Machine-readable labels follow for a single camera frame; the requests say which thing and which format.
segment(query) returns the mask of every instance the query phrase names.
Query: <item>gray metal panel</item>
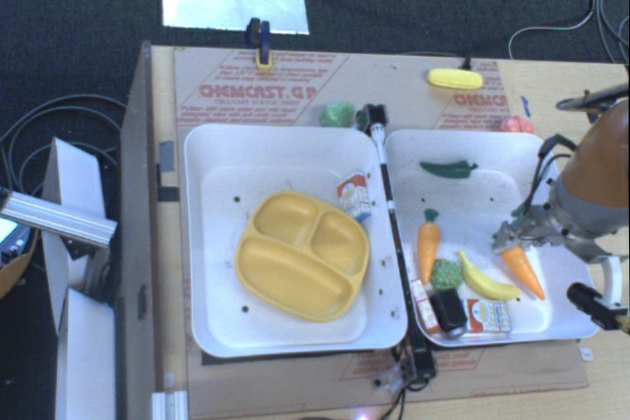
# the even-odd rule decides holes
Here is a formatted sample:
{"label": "gray metal panel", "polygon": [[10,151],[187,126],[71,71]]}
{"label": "gray metal panel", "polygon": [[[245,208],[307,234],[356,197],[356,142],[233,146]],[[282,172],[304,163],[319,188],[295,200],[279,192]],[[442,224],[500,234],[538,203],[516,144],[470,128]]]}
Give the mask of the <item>gray metal panel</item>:
{"label": "gray metal panel", "polygon": [[151,45],[143,44],[121,133],[121,240],[126,418],[152,417],[151,394],[161,376],[159,310],[154,297],[157,190],[153,136]]}

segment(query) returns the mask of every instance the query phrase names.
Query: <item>wooden table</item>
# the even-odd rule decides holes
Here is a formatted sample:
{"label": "wooden table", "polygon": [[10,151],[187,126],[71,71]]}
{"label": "wooden table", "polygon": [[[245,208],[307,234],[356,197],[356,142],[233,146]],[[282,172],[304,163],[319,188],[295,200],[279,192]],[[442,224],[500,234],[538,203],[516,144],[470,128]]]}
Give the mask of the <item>wooden table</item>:
{"label": "wooden table", "polygon": [[[175,103],[173,48],[153,47],[153,92],[155,113],[155,149],[161,142],[173,140],[175,135]],[[392,57],[392,66],[396,65]],[[444,64],[432,58],[431,64]],[[555,103],[563,98],[595,91],[627,82],[622,66],[604,64],[576,64],[552,62],[497,61],[498,72],[513,113],[523,115],[522,97],[526,97],[535,124],[535,133],[547,138],[562,133],[579,142],[589,128],[583,113],[560,112]],[[178,185],[176,170],[162,174],[162,184]],[[185,390],[186,362],[182,307],[181,257],[172,251],[181,250],[179,204],[160,203],[157,206],[159,292],[162,335],[160,343],[161,369],[169,372],[173,390]],[[615,254],[628,253],[628,228],[615,236],[600,241],[604,249]],[[590,267],[594,284],[602,289],[602,274],[598,267]],[[623,302],[628,303],[628,268],[624,268]],[[589,387],[578,390],[552,390],[466,399],[417,401],[409,395],[405,418],[621,418],[630,410],[630,339],[621,332],[599,331],[595,336],[578,343],[588,349],[593,360],[585,363]],[[386,406],[359,410],[332,410],[315,413],[290,413],[256,418],[288,420],[306,417],[332,419],[380,418]]]}

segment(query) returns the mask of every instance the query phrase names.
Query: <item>white tray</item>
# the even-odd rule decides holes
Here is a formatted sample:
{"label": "white tray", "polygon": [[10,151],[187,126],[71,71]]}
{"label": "white tray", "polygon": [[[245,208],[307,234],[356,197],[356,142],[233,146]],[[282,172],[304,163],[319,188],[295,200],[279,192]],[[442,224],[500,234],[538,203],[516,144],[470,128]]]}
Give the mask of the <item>white tray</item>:
{"label": "white tray", "polygon": [[[349,129],[208,124],[184,146],[183,232],[190,248],[192,330],[218,357],[365,350],[395,346],[408,318],[380,163],[372,141]],[[372,215],[363,221],[370,263],[351,308],[309,322],[247,291],[234,252],[249,215],[271,193],[290,189],[339,206],[337,185],[367,179]]]}
{"label": "white tray", "polygon": [[[399,130],[387,140],[394,199],[409,277],[417,277],[416,234],[424,222],[424,210],[440,212],[438,257],[456,261],[464,249],[469,259],[490,277],[517,284],[518,300],[509,301],[512,331],[496,335],[466,334],[449,339],[427,334],[441,346],[503,344],[545,339],[582,338],[593,335],[597,326],[567,299],[573,282],[593,285],[587,265],[564,247],[531,248],[528,257],[544,289],[545,301],[538,300],[518,284],[500,257],[492,252],[492,235],[531,188],[541,139],[518,133],[451,132]],[[430,174],[421,161],[477,163],[468,179],[447,179]],[[555,179],[551,167],[548,177]],[[548,186],[541,184],[534,203],[546,202]],[[478,298],[465,284],[463,298]]]}

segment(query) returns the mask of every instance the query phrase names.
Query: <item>green object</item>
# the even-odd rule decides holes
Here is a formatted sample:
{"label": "green object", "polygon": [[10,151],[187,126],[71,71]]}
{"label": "green object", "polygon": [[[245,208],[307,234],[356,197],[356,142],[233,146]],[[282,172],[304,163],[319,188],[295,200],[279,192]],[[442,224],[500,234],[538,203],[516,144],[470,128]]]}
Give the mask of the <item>green object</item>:
{"label": "green object", "polygon": [[449,164],[426,163],[421,161],[420,166],[433,175],[447,179],[468,179],[471,176],[471,172],[479,168],[478,164],[469,164],[467,161],[457,161],[456,163]]}
{"label": "green object", "polygon": [[319,124],[322,126],[349,126],[354,117],[354,105],[348,101],[336,101],[324,107],[322,115],[319,117]]}
{"label": "green object", "polygon": [[434,209],[427,209],[424,211],[424,218],[427,222],[434,222],[438,215],[438,211]]}
{"label": "green object", "polygon": [[431,285],[435,290],[457,289],[463,281],[462,270],[455,261],[435,260],[431,272]]}

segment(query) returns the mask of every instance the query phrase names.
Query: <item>toy carrot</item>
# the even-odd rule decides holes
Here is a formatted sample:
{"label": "toy carrot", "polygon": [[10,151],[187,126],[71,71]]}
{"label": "toy carrot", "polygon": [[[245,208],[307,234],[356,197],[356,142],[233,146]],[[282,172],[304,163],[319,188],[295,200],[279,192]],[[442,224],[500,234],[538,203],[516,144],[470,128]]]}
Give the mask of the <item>toy carrot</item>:
{"label": "toy carrot", "polygon": [[538,277],[530,264],[530,260],[525,255],[523,247],[516,245],[511,249],[506,249],[501,253],[503,261],[510,268],[512,273],[538,298],[544,299],[544,292],[538,281]]}
{"label": "toy carrot", "polygon": [[440,242],[440,228],[433,222],[437,215],[437,211],[433,209],[425,210],[426,221],[417,230],[417,266],[422,284],[427,284],[431,278],[437,246]]}

